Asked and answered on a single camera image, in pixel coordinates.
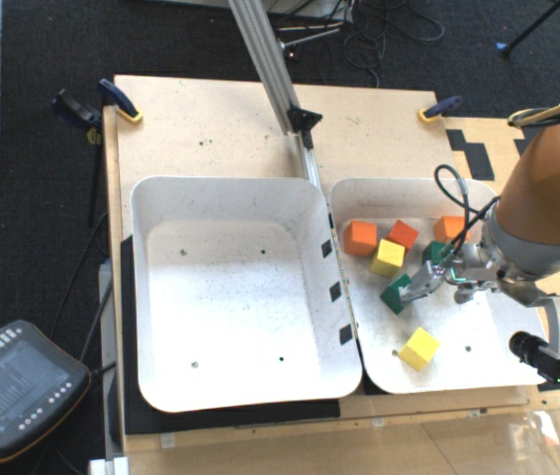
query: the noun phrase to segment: cube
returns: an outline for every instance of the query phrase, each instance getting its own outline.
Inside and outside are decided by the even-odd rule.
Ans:
[[[400,289],[406,288],[408,285],[412,283],[412,278],[408,276],[406,273],[403,273],[399,278],[393,280],[393,282],[386,287],[381,293],[381,300],[386,303],[386,306],[390,308],[395,315],[399,315],[403,309],[407,306],[401,300],[401,292]]]
[[[445,248],[445,245],[445,242],[432,241],[422,251],[420,263],[430,260],[432,265],[435,265],[440,262],[440,260],[442,260],[440,257],[440,251]]]
[[[403,266],[406,249],[395,242],[381,239],[370,259],[370,272],[394,278]]]
[[[465,217],[443,216],[434,224],[434,239],[438,242],[450,242],[465,227]]]
[[[377,224],[353,220],[343,233],[343,251],[350,255],[370,256],[377,247]]]
[[[404,347],[399,350],[399,358],[416,371],[421,371],[432,360],[439,346],[440,341],[434,336],[423,328],[417,328]]]
[[[386,239],[400,244],[406,249],[406,253],[408,253],[408,251],[412,249],[412,246],[414,246],[418,236],[419,231],[410,227],[405,222],[397,220],[390,229]]]

